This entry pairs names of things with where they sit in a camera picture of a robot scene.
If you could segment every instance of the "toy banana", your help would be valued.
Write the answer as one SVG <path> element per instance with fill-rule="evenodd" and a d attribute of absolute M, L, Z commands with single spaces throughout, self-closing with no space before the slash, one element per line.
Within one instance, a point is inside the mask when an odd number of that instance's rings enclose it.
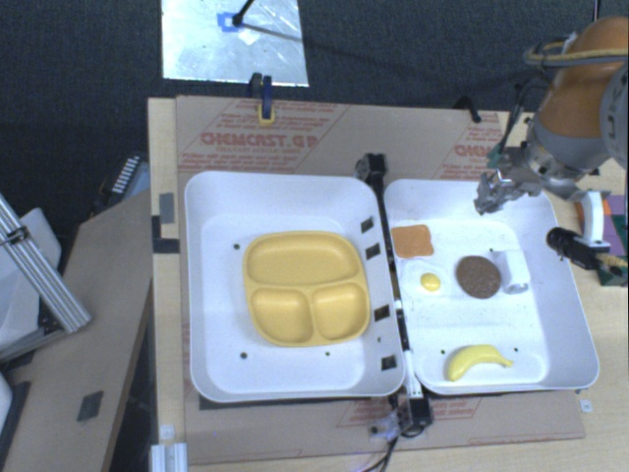
<path fill-rule="evenodd" d="M 512 360 L 504 358 L 495 347 L 490 344 L 468 346 L 459 351 L 448 364 L 448 379 L 452 382 L 460 380 L 468 370 L 477 364 L 501 364 L 511 367 Z"/>

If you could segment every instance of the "yellow divided plate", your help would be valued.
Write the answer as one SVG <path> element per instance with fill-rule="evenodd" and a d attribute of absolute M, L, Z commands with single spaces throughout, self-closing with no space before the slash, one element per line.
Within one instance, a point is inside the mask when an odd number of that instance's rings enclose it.
<path fill-rule="evenodd" d="M 243 264 L 257 331 L 280 346 L 317 346 L 361 335 L 370 296 L 361 258 L 338 234 L 292 231 L 260 236 Z"/>

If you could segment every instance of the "cardboard sheet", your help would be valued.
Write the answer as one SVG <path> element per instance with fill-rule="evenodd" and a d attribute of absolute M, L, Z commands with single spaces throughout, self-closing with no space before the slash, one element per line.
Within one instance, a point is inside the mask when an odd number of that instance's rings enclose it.
<path fill-rule="evenodd" d="M 148 321 L 148 215 L 145 192 L 81 226 L 64 280 L 94 320 L 8 373 L 30 390 L 4 470 L 109 470 Z"/>
<path fill-rule="evenodd" d="M 187 181 L 208 169 L 352 175 L 367 152 L 387 157 L 388 183 L 398 178 L 478 180 L 485 155 L 502 135 L 504 114 L 464 110 L 276 101 L 276 122 L 257 122 L 251 99 L 179 97 L 176 127 L 179 218 Z M 182 282 L 187 281 L 185 221 Z M 191 464 L 385 450 L 369 427 L 389 412 L 384 398 L 290 404 L 218 405 L 190 381 L 188 300 L 182 288 L 186 442 Z M 582 438 L 574 392 L 439 398 L 435 422 L 401 449 Z"/>

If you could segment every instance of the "black clip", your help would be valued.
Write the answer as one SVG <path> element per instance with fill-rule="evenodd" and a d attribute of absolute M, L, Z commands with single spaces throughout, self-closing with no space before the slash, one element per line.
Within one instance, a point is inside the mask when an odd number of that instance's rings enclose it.
<path fill-rule="evenodd" d="M 260 73 L 252 75 L 247 91 L 250 98 L 259 97 L 261 100 L 257 107 L 257 118 L 262 126 L 269 126 L 275 122 L 272 90 L 273 82 L 269 75 L 262 76 Z"/>

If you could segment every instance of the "dark carpet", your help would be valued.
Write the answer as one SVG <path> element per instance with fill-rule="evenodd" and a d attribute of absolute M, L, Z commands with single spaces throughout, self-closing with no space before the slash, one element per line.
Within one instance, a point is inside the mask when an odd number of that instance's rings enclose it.
<path fill-rule="evenodd" d="M 507 110 L 534 43 L 580 30 L 594 0 L 298 0 L 311 86 L 277 97 Z M 627 15 L 629 0 L 600 14 Z M 0 192 L 67 235 L 131 150 L 146 101 L 242 96 L 244 86 L 161 78 L 160 0 L 0 0 Z"/>

